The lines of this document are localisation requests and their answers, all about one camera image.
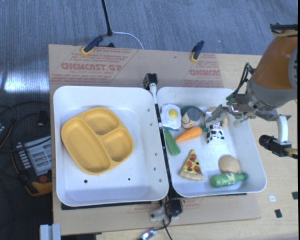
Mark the green bottle with yellow label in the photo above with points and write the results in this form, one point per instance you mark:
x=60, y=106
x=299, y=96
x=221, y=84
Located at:
x=222, y=180

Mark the black and white milk carton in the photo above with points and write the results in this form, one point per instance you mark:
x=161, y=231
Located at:
x=215, y=134

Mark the small can with grey lid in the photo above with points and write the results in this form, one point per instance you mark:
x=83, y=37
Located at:
x=190, y=119

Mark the orange carrot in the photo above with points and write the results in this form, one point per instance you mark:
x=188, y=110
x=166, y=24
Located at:
x=190, y=134

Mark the pizza slice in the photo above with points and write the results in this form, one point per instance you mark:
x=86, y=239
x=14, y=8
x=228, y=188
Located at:
x=191, y=167

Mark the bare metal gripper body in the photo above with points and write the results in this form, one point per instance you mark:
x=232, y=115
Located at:
x=242, y=106

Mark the brown cardboard board, red print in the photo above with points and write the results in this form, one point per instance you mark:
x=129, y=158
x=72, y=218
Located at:
x=165, y=66

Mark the white and yellow fried egg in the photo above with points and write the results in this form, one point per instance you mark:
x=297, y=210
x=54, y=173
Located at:
x=170, y=117

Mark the green pea pod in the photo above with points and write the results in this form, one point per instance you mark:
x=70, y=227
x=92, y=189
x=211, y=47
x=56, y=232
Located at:
x=172, y=145

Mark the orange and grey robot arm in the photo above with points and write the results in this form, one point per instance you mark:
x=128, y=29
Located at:
x=272, y=66

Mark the yellow divided plate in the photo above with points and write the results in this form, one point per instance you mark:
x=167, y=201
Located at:
x=90, y=146

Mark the tan bread roll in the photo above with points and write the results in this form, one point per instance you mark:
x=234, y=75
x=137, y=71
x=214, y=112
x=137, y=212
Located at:
x=228, y=164

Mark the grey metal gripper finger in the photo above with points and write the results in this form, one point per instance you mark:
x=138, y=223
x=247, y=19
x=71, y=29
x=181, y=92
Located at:
x=241, y=122
x=215, y=117

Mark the black cylinder on white bracket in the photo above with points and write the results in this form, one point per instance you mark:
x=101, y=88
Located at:
x=280, y=145

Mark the white plastic tray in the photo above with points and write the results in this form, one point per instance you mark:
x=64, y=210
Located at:
x=242, y=144
x=140, y=184

